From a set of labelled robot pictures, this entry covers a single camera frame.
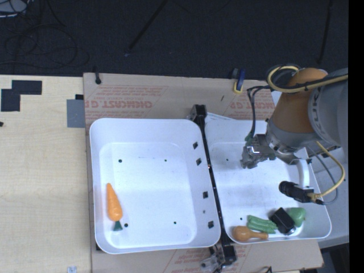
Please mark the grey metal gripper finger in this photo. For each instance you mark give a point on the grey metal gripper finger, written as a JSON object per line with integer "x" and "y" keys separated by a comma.
{"x": 246, "y": 161}
{"x": 259, "y": 161}

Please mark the green bean pods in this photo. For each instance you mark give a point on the green bean pods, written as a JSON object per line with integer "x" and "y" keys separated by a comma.
{"x": 260, "y": 225}

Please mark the green pepper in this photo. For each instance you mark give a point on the green pepper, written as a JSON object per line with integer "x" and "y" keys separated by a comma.
{"x": 298, "y": 215}

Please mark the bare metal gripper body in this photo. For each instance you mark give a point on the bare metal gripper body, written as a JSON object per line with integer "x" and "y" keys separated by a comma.
{"x": 260, "y": 146}

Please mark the black cylinder on white bracket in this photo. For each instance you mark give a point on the black cylinder on white bracket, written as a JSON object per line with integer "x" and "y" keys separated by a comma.
{"x": 295, "y": 191}

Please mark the black box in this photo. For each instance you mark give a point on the black box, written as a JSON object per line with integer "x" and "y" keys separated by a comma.
{"x": 282, "y": 220}

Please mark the orange carrot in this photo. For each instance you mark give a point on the orange carrot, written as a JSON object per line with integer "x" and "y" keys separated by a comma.
{"x": 113, "y": 205}

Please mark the brown cardboard board red print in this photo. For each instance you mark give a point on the brown cardboard board red print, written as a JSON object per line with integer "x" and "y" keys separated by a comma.
{"x": 159, "y": 101}

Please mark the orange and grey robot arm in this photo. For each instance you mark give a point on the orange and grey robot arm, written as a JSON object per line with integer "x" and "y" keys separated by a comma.
{"x": 295, "y": 109}

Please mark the white plastic tray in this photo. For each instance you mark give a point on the white plastic tray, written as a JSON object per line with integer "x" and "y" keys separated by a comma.
{"x": 256, "y": 192}
{"x": 153, "y": 186}

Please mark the orange gourd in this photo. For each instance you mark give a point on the orange gourd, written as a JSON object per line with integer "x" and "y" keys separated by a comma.
{"x": 243, "y": 233}

